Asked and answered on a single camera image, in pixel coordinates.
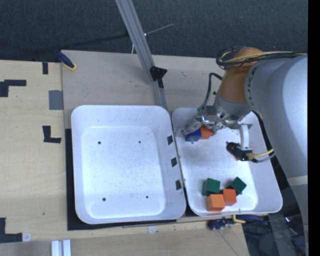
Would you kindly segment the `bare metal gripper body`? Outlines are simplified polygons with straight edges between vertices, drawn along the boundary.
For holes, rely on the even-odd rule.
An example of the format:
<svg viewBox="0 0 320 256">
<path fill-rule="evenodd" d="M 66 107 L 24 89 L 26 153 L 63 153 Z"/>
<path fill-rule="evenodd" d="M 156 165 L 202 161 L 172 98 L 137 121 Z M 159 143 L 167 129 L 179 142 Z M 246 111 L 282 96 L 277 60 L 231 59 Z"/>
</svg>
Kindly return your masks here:
<svg viewBox="0 0 320 256">
<path fill-rule="evenodd" d="M 201 105 L 197 108 L 196 116 L 206 125 L 215 125 L 221 127 L 234 127 L 242 121 L 241 116 L 230 114 L 218 104 Z"/>
</svg>

